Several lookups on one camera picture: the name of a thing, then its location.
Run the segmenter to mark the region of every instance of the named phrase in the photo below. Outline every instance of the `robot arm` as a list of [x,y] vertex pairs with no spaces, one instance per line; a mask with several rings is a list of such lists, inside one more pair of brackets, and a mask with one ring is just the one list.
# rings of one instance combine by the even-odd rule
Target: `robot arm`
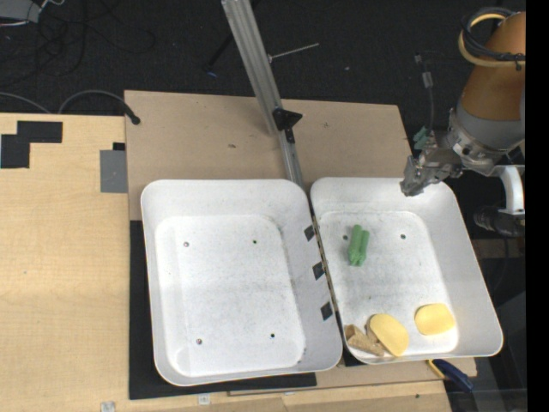
[[[493,18],[502,22],[482,46],[470,28]],[[414,196],[428,185],[459,177],[464,169],[500,177],[507,207],[497,213],[483,209],[475,220],[486,229],[517,236],[525,221],[520,178],[524,166],[498,163],[525,138],[526,12],[482,9],[463,22],[458,45],[475,67],[450,112],[449,128],[429,130],[418,158],[408,158],[401,190]]]

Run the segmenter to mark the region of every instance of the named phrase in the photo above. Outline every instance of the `wooden table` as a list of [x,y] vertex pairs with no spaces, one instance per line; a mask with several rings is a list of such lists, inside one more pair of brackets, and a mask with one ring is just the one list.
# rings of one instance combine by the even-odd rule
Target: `wooden table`
[[[189,103],[190,97],[198,104]],[[336,367],[317,374],[316,388],[296,390],[292,395],[275,391],[219,392],[209,396],[210,405],[203,406],[193,395],[128,399],[129,219],[130,215],[140,219],[135,203],[142,186],[139,181],[147,182],[151,177],[150,169],[144,166],[160,167],[155,175],[164,175],[166,169],[178,174],[177,158],[162,161],[151,155],[158,153],[157,147],[150,146],[151,134],[149,150],[142,148],[148,157],[141,165],[137,163],[140,151],[136,145],[146,134],[136,133],[156,130],[153,135],[161,136],[161,127],[166,126],[166,121],[174,120],[166,114],[166,109],[172,109],[172,115],[181,118],[182,128],[189,134],[194,132],[196,124],[191,126],[185,121],[184,115],[189,113],[185,106],[208,110],[215,120],[218,113],[215,108],[226,107],[230,101],[229,105],[236,106],[238,112],[248,112],[251,126],[256,127],[257,139],[271,140],[261,132],[262,119],[254,123],[255,119],[251,118],[255,117],[255,100],[225,98],[229,97],[210,97],[211,102],[203,106],[200,102],[206,102],[207,97],[129,92],[126,99],[141,116],[143,124],[141,129],[136,127],[130,131],[134,134],[128,139],[127,119],[120,117],[0,114],[0,134],[15,134],[18,120],[63,122],[62,143],[31,144],[28,169],[0,169],[0,350],[3,357],[0,410],[98,412],[103,402],[114,402],[116,412],[449,410],[443,383],[423,362]],[[322,167],[314,161],[314,154],[319,151],[324,159],[331,159],[325,171],[328,175],[353,172],[367,176],[372,170],[379,173],[376,175],[400,175],[409,149],[395,106],[287,101],[285,107],[295,111],[305,107],[305,113],[313,118],[309,122],[303,120],[295,129],[306,183],[323,176]],[[346,152],[339,149],[345,138],[341,122],[345,118],[354,124],[363,124],[350,133],[347,149],[357,153],[369,149],[377,153],[383,166],[358,160],[360,169],[353,171],[352,164],[337,160],[347,158]],[[206,119],[200,125],[208,125]],[[210,149],[202,146],[204,156],[199,158],[198,167],[189,168],[188,164],[179,163],[187,171],[196,169],[188,178],[207,178],[203,166],[208,161],[223,152],[235,157],[229,150],[240,148],[244,152],[242,141],[234,139],[252,139],[249,135],[255,134],[232,135],[234,129],[228,126],[227,120],[220,126],[224,131],[212,135],[218,136],[215,142],[220,143]],[[339,142],[327,147],[330,128]],[[164,136],[170,136],[168,140],[173,139],[177,146],[177,136],[172,136],[170,130],[164,130]],[[196,136],[194,140],[199,146],[206,142],[196,142]],[[364,144],[363,148],[356,149],[358,141]],[[112,149],[114,142],[128,142],[130,194],[100,192],[100,150]],[[320,148],[312,148],[311,142]],[[263,171],[264,177],[280,173],[283,176],[281,161],[276,158],[280,153],[276,145],[252,145],[252,148],[259,153],[266,152],[270,160],[267,168],[262,168],[267,169]],[[195,160],[192,152],[181,151],[186,161]],[[245,154],[238,157],[246,159]],[[459,359],[454,363],[475,375],[473,359]]]

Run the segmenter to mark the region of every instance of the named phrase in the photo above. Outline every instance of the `light wood surface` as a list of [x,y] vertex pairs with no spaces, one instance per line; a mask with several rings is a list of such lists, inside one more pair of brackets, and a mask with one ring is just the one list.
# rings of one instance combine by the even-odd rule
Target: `light wood surface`
[[[15,133],[17,120],[63,121],[63,143],[33,143],[29,169],[0,169],[0,410],[97,412],[106,401],[117,412],[449,410],[422,362],[335,368],[318,374],[317,389],[293,395],[219,392],[210,406],[197,396],[130,401],[128,195],[100,193],[100,150],[124,142],[125,121],[0,114],[0,134]],[[472,359],[459,364],[474,373]]]
[[[142,119],[126,125],[130,218],[156,179],[285,179],[277,136],[255,98],[126,91]],[[400,177],[410,148],[396,106],[283,100],[307,190],[321,177]]]

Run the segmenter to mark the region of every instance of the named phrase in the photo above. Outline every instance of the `cable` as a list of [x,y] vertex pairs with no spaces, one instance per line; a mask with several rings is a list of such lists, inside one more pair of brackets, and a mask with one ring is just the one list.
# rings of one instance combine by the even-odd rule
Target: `cable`
[[330,8],[332,8],[333,6],[339,4],[339,3],[342,3],[342,2],[345,2],[346,0],[330,0],[331,3],[327,4],[326,6],[323,6],[321,8],[310,8],[309,6],[306,6],[302,3],[299,3],[299,2],[294,2],[293,0],[282,0],[284,2],[288,2],[288,3],[291,3],[291,4],[295,4],[296,6],[299,6],[300,8],[303,8],[303,9],[306,9],[310,12],[317,12],[317,13],[322,13]]
[[458,47],[462,56],[470,63],[483,67],[516,67],[520,70],[526,64],[526,55],[522,53],[491,51],[484,47],[471,33],[471,28],[484,20],[505,20],[517,14],[505,8],[489,7],[462,19],[462,30],[458,38]]
[[0,23],[0,27],[17,27],[17,26],[25,26],[26,24],[28,24],[28,20],[14,21],[13,23]]
[[22,96],[19,96],[18,94],[0,92],[0,96],[5,96],[7,98],[14,98],[14,99],[17,99],[17,100],[22,100],[23,102],[27,102],[31,106],[35,106],[36,108],[38,108],[39,110],[41,110],[44,113],[51,114],[51,112],[49,110],[47,110],[46,108],[44,108],[40,104],[37,104],[33,100],[28,100],[27,98],[23,98]]
[[81,92],[78,92],[76,94],[73,94],[72,96],[70,96],[63,104],[61,104],[61,106],[59,107],[59,110],[57,111],[57,114],[61,114],[64,110],[64,108],[70,103],[72,102],[72,100],[74,100],[75,98],[78,98],[84,94],[103,94],[105,96],[109,96],[115,100],[118,100],[122,103],[122,106],[123,106],[123,109],[124,109],[124,114],[126,114],[130,120],[131,120],[131,123],[133,125],[138,125],[139,123],[141,123],[141,120],[139,119],[139,117],[137,117],[137,115],[131,110],[130,106],[128,106],[128,104],[125,103],[125,101],[118,95],[116,94],[113,94],[111,92],[106,92],[105,90],[82,90]]
[[416,53],[415,55],[415,62],[421,66],[421,78],[423,80],[423,85],[425,86],[425,89],[427,90],[427,96],[429,97],[429,123],[426,127],[425,135],[429,136],[432,132],[432,127],[435,123],[435,97],[432,91],[433,87],[433,81],[432,81],[432,75],[431,72],[427,69],[427,64],[422,59],[421,55]]
[[[2,65],[0,67],[0,76],[3,76],[0,81],[0,88],[13,86],[38,74],[66,76],[74,72],[86,56],[87,39],[90,31],[98,34],[108,44],[124,52],[140,54],[152,50],[156,44],[154,33],[128,24],[113,14],[112,11],[122,1],[94,0],[97,12],[94,11],[94,13],[89,14],[88,0],[58,0],[56,3],[64,3],[63,16],[58,11],[58,6],[48,3],[40,13],[38,25],[27,22],[18,24],[19,26],[29,24],[29,29],[32,27],[36,29],[36,32],[33,37],[29,37],[28,33],[34,33],[34,31],[22,31],[25,38],[31,39],[32,42],[29,40],[25,45],[21,45],[20,51],[0,58],[0,64]],[[96,23],[99,26],[102,21],[105,24],[104,20],[100,19],[106,17],[112,18],[126,29],[131,29],[133,32],[128,32],[128,34],[131,33],[131,36],[140,35],[142,37],[145,34],[148,39],[126,41],[123,45],[112,41],[94,26]],[[125,47],[127,44],[136,44],[140,47],[139,49]]]
[[507,237],[503,237],[503,240],[504,240],[504,248],[505,248],[504,267],[499,272],[498,280],[492,285],[493,295],[496,295],[497,291],[499,290],[499,287],[504,281],[504,278],[507,275],[507,270],[509,269],[509,266],[510,266],[509,240],[507,239]]

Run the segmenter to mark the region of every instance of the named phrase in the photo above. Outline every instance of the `black clip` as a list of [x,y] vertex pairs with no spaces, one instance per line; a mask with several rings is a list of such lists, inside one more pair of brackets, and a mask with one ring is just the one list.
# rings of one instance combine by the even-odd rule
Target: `black clip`
[[273,118],[276,128],[278,131],[284,130],[286,132],[286,140],[290,143],[295,143],[292,127],[299,122],[302,117],[303,114],[289,112],[283,108],[277,107],[273,110]]

